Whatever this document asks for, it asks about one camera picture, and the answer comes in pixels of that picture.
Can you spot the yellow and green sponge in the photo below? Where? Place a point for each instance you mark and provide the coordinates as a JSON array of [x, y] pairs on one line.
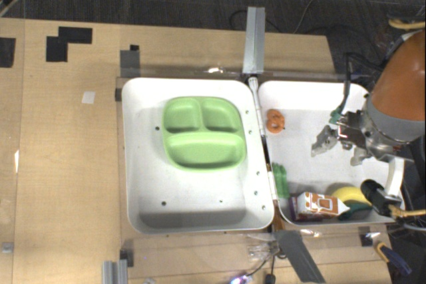
[[347, 194]]

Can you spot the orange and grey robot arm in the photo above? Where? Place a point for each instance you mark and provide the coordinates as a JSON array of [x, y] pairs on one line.
[[399, 83]]

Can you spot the green divided plate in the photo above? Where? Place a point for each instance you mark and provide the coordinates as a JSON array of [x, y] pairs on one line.
[[203, 146]]

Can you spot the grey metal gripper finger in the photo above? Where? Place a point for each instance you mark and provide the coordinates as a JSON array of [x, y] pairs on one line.
[[324, 143], [359, 156]]

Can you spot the green toy vegetable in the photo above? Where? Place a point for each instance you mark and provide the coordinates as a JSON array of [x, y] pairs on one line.
[[281, 181]]

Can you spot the brown and white carton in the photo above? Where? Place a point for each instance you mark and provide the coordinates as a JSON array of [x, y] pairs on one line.
[[319, 206]]

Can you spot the orange pretzel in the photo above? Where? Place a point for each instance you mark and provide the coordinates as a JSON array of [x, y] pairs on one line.
[[275, 128]]

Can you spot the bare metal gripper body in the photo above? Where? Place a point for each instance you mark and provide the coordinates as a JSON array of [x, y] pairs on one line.
[[352, 131]]

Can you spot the white plastic tray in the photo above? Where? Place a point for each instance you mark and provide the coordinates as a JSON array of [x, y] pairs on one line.
[[306, 159], [199, 196]]

